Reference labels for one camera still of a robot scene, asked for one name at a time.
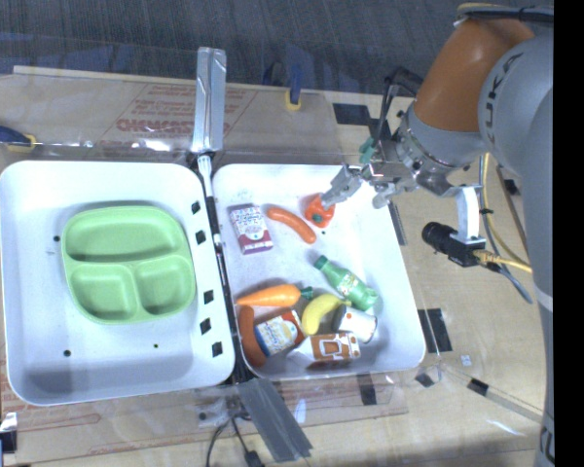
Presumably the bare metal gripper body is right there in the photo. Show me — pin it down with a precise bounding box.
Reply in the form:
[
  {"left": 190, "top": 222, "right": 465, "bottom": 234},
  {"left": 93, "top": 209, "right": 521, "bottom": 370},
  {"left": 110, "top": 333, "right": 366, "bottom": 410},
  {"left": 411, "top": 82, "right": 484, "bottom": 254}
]
[{"left": 368, "top": 131, "right": 464, "bottom": 199}]

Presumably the orange bell pepper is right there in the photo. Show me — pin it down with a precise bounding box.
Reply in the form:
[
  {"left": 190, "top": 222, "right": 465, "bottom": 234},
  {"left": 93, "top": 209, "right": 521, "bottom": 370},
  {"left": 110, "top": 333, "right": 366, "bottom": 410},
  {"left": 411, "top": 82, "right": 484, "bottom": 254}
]
[{"left": 304, "top": 192, "right": 337, "bottom": 230}]

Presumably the white plastic tray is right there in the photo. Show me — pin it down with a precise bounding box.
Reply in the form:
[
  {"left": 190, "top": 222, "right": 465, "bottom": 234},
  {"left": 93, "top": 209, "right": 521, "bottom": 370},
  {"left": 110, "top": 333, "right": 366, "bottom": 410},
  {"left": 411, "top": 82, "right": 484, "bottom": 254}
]
[
  {"left": 0, "top": 159, "right": 237, "bottom": 408},
  {"left": 210, "top": 162, "right": 427, "bottom": 383}
]

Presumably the orange sausage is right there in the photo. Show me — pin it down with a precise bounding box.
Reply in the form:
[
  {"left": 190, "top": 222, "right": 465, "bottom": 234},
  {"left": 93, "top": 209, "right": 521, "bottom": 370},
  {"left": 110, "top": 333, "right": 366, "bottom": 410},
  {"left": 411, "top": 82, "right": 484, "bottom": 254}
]
[
  {"left": 265, "top": 204, "right": 318, "bottom": 246},
  {"left": 237, "top": 305, "right": 270, "bottom": 369}
]

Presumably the green plastic bottle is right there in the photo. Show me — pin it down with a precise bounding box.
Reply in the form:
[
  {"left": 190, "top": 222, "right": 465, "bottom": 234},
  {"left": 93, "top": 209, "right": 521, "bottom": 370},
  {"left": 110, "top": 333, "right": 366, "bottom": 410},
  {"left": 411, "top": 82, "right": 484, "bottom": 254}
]
[{"left": 312, "top": 254, "right": 381, "bottom": 312}]

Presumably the red and white carton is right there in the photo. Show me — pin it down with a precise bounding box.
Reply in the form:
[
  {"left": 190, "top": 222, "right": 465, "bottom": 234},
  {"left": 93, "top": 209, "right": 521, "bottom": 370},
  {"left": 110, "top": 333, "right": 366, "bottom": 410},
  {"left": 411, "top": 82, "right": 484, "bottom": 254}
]
[{"left": 228, "top": 202, "right": 275, "bottom": 256}]

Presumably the yellow banana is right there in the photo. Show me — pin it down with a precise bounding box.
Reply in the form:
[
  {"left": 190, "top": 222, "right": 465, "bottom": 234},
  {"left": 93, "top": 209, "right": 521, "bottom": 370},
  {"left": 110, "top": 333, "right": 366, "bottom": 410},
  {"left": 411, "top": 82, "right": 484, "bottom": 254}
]
[{"left": 300, "top": 293, "right": 352, "bottom": 337}]

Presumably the white can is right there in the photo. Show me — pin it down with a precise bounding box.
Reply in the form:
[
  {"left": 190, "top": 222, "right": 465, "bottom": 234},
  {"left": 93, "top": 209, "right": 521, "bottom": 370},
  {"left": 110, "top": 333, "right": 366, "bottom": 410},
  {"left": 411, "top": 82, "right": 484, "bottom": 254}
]
[{"left": 330, "top": 304, "right": 379, "bottom": 345}]

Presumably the orange carrot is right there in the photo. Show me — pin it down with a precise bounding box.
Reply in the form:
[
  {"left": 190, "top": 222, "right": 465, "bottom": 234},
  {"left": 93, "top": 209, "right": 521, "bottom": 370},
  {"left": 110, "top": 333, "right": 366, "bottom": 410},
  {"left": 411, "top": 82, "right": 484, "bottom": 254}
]
[{"left": 235, "top": 283, "right": 314, "bottom": 309}]

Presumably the orange and white carton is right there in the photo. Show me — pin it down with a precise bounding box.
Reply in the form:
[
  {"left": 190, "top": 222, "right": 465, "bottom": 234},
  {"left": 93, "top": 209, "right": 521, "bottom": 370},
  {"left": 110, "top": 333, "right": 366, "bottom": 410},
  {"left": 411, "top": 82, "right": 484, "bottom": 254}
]
[{"left": 305, "top": 331, "right": 363, "bottom": 371}]

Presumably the white carton with blue print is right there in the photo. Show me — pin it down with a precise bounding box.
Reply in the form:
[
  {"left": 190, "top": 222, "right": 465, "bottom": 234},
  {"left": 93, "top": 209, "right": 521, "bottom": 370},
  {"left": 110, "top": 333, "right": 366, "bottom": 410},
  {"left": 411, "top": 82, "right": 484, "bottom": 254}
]
[{"left": 253, "top": 308, "right": 308, "bottom": 358}]

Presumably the green divided plate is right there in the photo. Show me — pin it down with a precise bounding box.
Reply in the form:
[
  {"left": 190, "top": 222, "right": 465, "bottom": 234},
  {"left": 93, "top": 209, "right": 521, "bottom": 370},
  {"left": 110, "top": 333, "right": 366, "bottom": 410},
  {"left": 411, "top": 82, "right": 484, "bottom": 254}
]
[{"left": 60, "top": 204, "right": 198, "bottom": 326}]

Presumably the brown cardboard board, red print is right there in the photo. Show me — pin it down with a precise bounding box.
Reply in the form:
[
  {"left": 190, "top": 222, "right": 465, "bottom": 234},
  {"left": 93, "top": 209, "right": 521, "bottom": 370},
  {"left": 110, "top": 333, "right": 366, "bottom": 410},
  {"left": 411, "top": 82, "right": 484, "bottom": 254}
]
[{"left": 0, "top": 64, "right": 410, "bottom": 462}]

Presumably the black cylinder on white bracket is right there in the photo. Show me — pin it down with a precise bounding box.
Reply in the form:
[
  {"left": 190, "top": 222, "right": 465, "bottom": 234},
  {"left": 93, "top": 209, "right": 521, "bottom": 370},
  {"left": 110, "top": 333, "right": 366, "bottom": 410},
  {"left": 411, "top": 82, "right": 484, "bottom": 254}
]
[{"left": 420, "top": 185, "right": 489, "bottom": 268}]

